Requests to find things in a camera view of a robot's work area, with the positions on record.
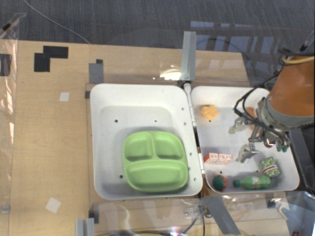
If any green divided plate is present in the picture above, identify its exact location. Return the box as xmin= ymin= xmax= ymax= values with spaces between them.
xmin=122 ymin=131 xmax=189 ymax=193

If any green can with red stripe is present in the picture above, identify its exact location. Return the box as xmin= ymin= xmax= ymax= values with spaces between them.
xmin=259 ymin=156 xmax=282 ymax=178

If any yellow toy bread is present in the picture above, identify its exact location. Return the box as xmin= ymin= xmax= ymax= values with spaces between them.
xmin=201 ymin=104 xmax=220 ymax=120

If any red and green strawberry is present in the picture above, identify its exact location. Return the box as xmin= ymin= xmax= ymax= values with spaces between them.
xmin=212 ymin=175 xmax=229 ymax=192

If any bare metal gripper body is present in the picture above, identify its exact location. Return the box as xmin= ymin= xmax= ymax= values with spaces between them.
xmin=248 ymin=99 xmax=288 ymax=149

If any orange and white carton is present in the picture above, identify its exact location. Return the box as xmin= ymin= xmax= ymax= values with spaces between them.
xmin=218 ymin=153 xmax=233 ymax=166
xmin=203 ymin=152 xmax=220 ymax=165

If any white plastic tray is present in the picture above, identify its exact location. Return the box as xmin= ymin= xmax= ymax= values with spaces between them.
xmin=90 ymin=83 xmax=204 ymax=201
xmin=190 ymin=86 xmax=301 ymax=195

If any green plastic bottle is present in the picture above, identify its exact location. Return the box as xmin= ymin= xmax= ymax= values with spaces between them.
xmin=232 ymin=175 xmax=272 ymax=190

